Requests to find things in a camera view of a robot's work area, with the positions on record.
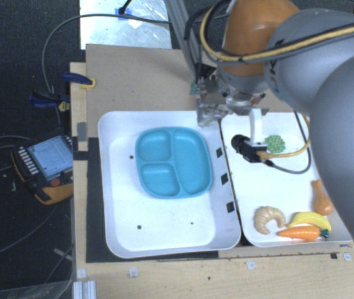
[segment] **black mat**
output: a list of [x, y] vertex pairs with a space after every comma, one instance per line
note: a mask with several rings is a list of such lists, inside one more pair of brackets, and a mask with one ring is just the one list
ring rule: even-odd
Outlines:
[[122, 259], [109, 251], [105, 239], [105, 220], [103, 214], [103, 192], [99, 141], [88, 140], [88, 196], [87, 196], [87, 232], [86, 262], [123, 262], [152, 259], [214, 259], [218, 252], [195, 252], [189, 254], [164, 255], [155, 257]]

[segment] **metal sheet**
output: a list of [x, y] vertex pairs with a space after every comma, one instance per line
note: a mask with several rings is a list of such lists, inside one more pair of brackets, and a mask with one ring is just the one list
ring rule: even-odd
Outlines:
[[[80, 14], [115, 14], [126, 1], [80, 0]], [[168, 21], [163, 0], [132, 0], [128, 9], [134, 16]], [[171, 49], [168, 24], [151, 24], [112, 17], [88, 17], [80, 19], [80, 35], [82, 49], [85, 49], [86, 44]]]

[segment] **toy banana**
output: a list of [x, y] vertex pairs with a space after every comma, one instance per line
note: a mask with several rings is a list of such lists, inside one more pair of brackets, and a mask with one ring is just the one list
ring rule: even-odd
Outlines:
[[330, 222], [322, 215], [316, 213], [316, 212], [299, 212], [296, 214], [291, 221], [291, 223], [288, 226], [288, 228], [291, 228], [295, 225], [298, 224], [312, 224], [320, 229], [327, 229], [328, 231], [332, 230], [332, 226], [330, 225]]

